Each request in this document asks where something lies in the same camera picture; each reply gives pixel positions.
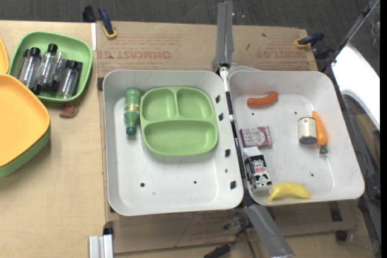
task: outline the tin can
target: tin can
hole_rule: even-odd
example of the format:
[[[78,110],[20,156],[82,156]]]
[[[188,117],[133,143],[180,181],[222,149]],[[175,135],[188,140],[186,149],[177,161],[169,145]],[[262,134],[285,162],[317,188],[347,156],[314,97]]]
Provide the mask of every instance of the tin can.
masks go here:
[[[298,120],[298,138],[301,144],[310,145],[317,142],[316,120],[303,117]]]

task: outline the yellow plate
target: yellow plate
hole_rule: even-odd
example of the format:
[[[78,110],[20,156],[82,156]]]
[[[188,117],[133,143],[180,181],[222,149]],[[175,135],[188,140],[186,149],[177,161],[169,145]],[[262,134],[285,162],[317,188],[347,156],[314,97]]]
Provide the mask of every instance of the yellow plate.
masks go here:
[[[41,101],[18,79],[0,74],[0,167],[39,141],[49,125]]]
[[[0,37],[0,74],[6,74],[9,68],[9,62],[7,57],[7,51],[5,50],[4,43]]]

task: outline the yellow banana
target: yellow banana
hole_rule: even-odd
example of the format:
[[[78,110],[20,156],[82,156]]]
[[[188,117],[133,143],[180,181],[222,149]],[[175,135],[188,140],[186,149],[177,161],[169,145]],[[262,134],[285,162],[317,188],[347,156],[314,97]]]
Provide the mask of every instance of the yellow banana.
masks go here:
[[[303,185],[295,182],[281,182],[273,187],[272,193],[267,199],[273,201],[273,199],[284,195],[295,195],[305,199],[311,197],[309,190]]]

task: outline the carrot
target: carrot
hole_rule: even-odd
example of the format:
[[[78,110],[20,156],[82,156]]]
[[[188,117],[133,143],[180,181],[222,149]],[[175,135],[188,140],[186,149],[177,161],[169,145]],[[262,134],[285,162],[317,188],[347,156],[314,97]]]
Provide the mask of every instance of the carrot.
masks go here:
[[[263,106],[268,106],[272,103],[274,103],[278,99],[278,93],[275,91],[272,91],[263,98],[249,98],[247,99],[247,106],[251,108],[259,108]]]
[[[316,111],[312,112],[312,117],[316,120],[316,134],[317,134],[317,144],[320,145],[320,154],[328,153],[327,142],[328,135],[325,131],[324,125],[322,124],[321,118]]]

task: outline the wooden table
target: wooden table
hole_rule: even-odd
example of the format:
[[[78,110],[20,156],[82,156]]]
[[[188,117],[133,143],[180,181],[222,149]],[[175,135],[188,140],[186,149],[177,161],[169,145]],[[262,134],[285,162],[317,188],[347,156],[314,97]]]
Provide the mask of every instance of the wooden table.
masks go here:
[[[92,46],[91,29],[86,23],[0,21],[0,36],[10,59],[30,31],[67,34]],[[96,53],[88,86],[78,104],[76,117],[62,118],[60,105],[45,103],[51,117],[50,142],[19,170],[0,178],[1,257],[87,257],[89,236],[102,234],[106,223],[103,106],[97,89]],[[366,233],[356,208],[354,215],[358,230]],[[287,241],[297,257],[368,257],[337,244],[332,232],[290,236]],[[258,239],[252,244],[258,257],[268,257]],[[214,248],[206,245],[117,257],[202,257]],[[229,257],[251,257],[247,243],[238,242]]]

